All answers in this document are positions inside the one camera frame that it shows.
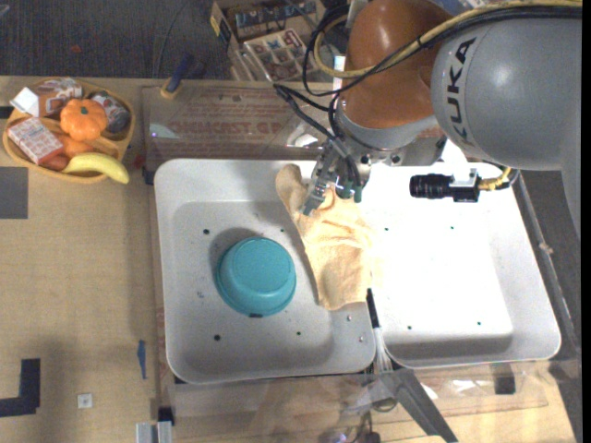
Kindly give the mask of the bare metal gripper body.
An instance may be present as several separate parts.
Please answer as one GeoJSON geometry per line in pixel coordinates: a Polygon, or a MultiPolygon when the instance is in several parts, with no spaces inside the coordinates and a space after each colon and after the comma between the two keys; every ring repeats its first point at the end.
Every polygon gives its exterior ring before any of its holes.
{"type": "Polygon", "coordinates": [[[429,166],[436,162],[447,143],[445,136],[416,138],[408,145],[392,150],[364,146],[352,138],[329,139],[311,175],[309,194],[324,198],[335,187],[344,198],[361,198],[374,165],[389,167],[429,166]]]}

